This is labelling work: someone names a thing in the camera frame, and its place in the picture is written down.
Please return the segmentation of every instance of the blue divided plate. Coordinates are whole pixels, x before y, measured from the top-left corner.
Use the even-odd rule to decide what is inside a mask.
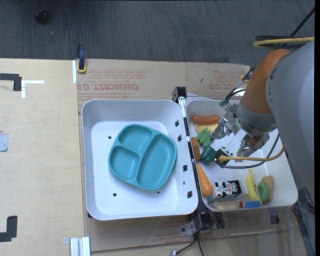
[[[143,190],[161,188],[170,176],[177,147],[167,135],[141,124],[124,127],[108,157],[111,172]]]

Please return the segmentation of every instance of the yellow banana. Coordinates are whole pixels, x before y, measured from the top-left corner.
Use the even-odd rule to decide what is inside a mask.
[[[244,181],[245,181],[246,188],[248,190],[248,197],[253,200],[259,200],[260,205],[262,205],[263,202],[256,192],[255,181],[254,181],[254,177],[252,176],[252,169],[249,169],[249,173],[246,176]]]

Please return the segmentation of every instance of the gray floor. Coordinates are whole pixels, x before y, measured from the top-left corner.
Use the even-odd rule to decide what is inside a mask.
[[[315,0],[0,1],[0,58],[73,60],[79,44],[95,59],[237,63],[255,67],[269,49],[260,35],[289,36]],[[315,15],[298,31],[314,37]]]

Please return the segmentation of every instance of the black tape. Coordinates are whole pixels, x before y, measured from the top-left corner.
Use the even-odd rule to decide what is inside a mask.
[[[9,216],[6,221],[6,232],[0,233],[0,242],[11,242],[17,237],[18,217]]]
[[[0,80],[13,81],[13,90],[15,92],[21,92],[22,77],[19,74],[0,73]]]

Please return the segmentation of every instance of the white tray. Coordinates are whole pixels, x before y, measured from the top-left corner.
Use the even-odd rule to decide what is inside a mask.
[[[108,167],[110,149],[127,125],[140,124],[176,144],[173,170],[154,191],[127,184]],[[88,101],[82,108],[86,207],[97,220],[187,215],[198,206],[197,188],[181,108],[171,100]]]
[[[219,106],[220,100],[193,100],[186,105],[186,114],[188,119],[189,132],[191,137],[196,137],[197,132],[195,130],[195,125],[192,122],[193,115],[199,116],[212,116],[219,115],[221,118],[225,114],[225,110]],[[238,101],[230,101],[231,104],[238,103]],[[255,158],[265,158],[270,149],[272,148],[274,141],[278,135],[278,130],[275,129],[273,132],[269,133],[269,140],[266,144],[255,153],[251,154],[250,157]],[[228,145],[229,141],[233,138],[233,135],[225,136],[222,139],[215,139],[210,146],[216,151],[223,146]],[[271,157],[276,155],[282,149],[282,142],[279,139],[276,147],[271,154]],[[235,162],[233,160],[228,162],[228,166],[249,166],[259,163],[258,161],[244,160],[242,162]],[[231,169],[231,168],[220,168],[215,162],[211,162],[208,165],[198,161],[198,164],[201,165],[203,171],[207,175],[208,179],[213,184],[214,182],[220,181],[233,181],[239,180],[242,193],[248,193],[245,186],[245,178],[248,175],[248,169]],[[280,157],[272,160],[266,161],[264,164],[254,167],[252,171],[254,183],[257,185],[263,176],[272,175],[274,180],[273,187],[273,199],[271,202],[264,203],[261,207],[284,207],[293,205],[298,199],[298,191],[292,176],[289,163],[286,155],[283,153]],[[221,212],[217,210],[211,204],[207,203],[207,199],[203,198],[203,202],[206,206],[214,211]],[[239,211],[249,210],[248,208],[240,208]]]

